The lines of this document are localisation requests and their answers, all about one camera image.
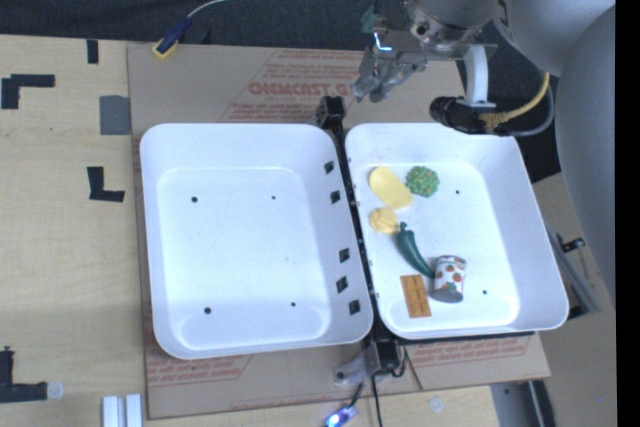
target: cardboard sheet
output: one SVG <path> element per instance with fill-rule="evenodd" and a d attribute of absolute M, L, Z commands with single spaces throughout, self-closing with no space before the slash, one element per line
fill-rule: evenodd
<path fill-rule="evenodd" d="M 148 414 L 152 419 L 347 399 L 335 368 L 360 344 L 182 361 L 158 346 L 151 325 L 139 143 L 159 123 L 305 123 L 325 95 L 344 97 L 348 129 L 364 122 L 428 122 L 438 96 L 458 96 L 453 62 L 430 63 L 390 99 L 357 103 L 349 84 L 362 54 L 327 50 L 179 46 L 167 60 L 149 44 L 127 49 L 138 246 L 145 318 Z M 549 375 L 537 334 L 409 346 L 411 371 L 380 383 L 381 394 L 519 381 Z M 368 394 L 368 387 L 363 392 Z"/>

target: toy zucchini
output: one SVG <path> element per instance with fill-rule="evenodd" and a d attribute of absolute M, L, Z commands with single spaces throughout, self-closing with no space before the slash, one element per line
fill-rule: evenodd
<path fill-rule="evenodd" d="M 424 274 L 428 278 L 435 278 L 436 274 L 433 269 L 429 267 L 427 262 L 418 251 L 416 240 L 413 232 L 407 230 L 407 223 L 400 223 L 400 231 L 395 236 L 396 244 L 400 253 L 407 259 L 407 261 L 420 273 Z"/>

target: wooden table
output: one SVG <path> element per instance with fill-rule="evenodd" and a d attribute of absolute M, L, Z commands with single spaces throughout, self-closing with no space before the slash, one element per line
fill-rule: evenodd
<path fill-rule="evenodd" d="M 61 399 L 0 404 L 0 424 L 100 425 L 107 395 L 145 394 L 140 275 L 129 135 L 101 135 L 99 99 L 128 96 L 126 43 L 0 37 L 0 73 L 54 74 L 0 110 L 0 345 L 15 383 L 60 382 Z M 87 167 L 124 201 L 89 200 Z M 429 400 L 439 397 L 436 412 Z M 498 426 L 489 387 L 382 397 L 386 427 Z M 145 425 L 319 426 L 342 403 L 223 413 Z M 349 425 L 377 425 L 373 400 Z"/>

